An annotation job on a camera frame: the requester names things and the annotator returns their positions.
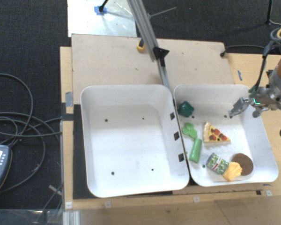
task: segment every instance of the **white tray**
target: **white tray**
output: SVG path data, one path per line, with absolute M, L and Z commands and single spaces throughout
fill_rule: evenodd
M 188 184 L 189 171 L 167 88 L 87 87 L 81 93 L 81 112 L 87 184 L 92 194 L 152 193 Z
M 240 97 L 247 97 L 248 95 L 248 88 L 243 85 L 180 85 L 175 88 L 174 98 L 177 107 L 184 101 L 189 102 L 194 107 L 193 118 L 179 115 L 181 128 L 186 122 L 192 123 L 198 132 L 198 138 L 202 139 L 204 124 L 209 121 L 231 139 L 231 143 L 220 145 L 202 142 L 199 163 L 189 162 L 191 176 L 199 185 L 209 187 L 272 182 L 277 179 L 278 167 L 262 119 L 252 117 L 254 108 L 249 106 L 242 114 L 232 119 L 229 118 L 228 110 L 233 108 L 233 104 Z M 193 139 L 183 135 L 183 141 L 189 156 Z M 253 172 L 227 182 L 221 175 L 203 167 L 213 152 L 228 162 L 231 161 L 234 154 L 244 153 L 253 161 Z

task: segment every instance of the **green light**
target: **green light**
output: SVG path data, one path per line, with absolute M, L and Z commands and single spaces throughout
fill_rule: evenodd
M 261 103 L 256 103 L 256 100 L 254 98 L 253 98 L 253 101 L 254 101 L 255 104 L 261 104 Z

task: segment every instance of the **blue tape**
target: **blue tape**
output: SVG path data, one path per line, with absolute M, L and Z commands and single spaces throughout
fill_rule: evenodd
M 101 13 L 99 12 L 99 7 L 100 7 L 100 6 L 94 7 L 94 11 L 95 11 L 95 13 L 96 13 L 97 15 L 104 15 L 104 14 L 107 13 L 106 7 L 103 8 L 103 12 L 101 12 Z
M 242 77 L 241 77 L 240 71 L 237 70 L 237 73 L 238 73 L 239 80 L 242 81 Z

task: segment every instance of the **green and white can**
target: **green and white can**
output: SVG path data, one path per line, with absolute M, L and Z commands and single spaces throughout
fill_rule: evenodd
M 228 162 L 216 155 L 214 152 L 209 156 L 206 162 L 206 166 L 218 174 L 223 174 L 226 171 L 228 165 Z

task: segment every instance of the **black carpet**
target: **black carpet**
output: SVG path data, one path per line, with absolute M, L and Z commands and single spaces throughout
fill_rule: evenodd
M 159 38 L 221 41 L 225 45 L 265 46 L 276 25 L 264 24 L 269 0 L 144 0 L 151 23 Z M 281 23 L 281 0 L 274 0 L 272 20 Z M 34 97 L 33 115 L 47 120 L 60 117 L 59 47 L 69 46 L 67 37 L 67 0 L 0 0 L 0 73 L 21 78 Z M 261 50 L 239 48 L 239 53 Z M 0 78 L 0 112 L 28 113 L 29 96 L 13 80 Z M 9 125 L 3 130 L 12 132 Z M 55 131 L 59 123 L 52 123 Z M 45 139 L 45 163 L 22 186 L 0 194 L 0 209 L 41 209 L 53 194 L 48 186 L 61 183 L 59 143 Z M 9 176 L 2 189 L 25 179 L 37 167 L 42 156 L 39 139 L 23 139 L 13 149 Z M 49 209 L 60 198 L 56 196 Z

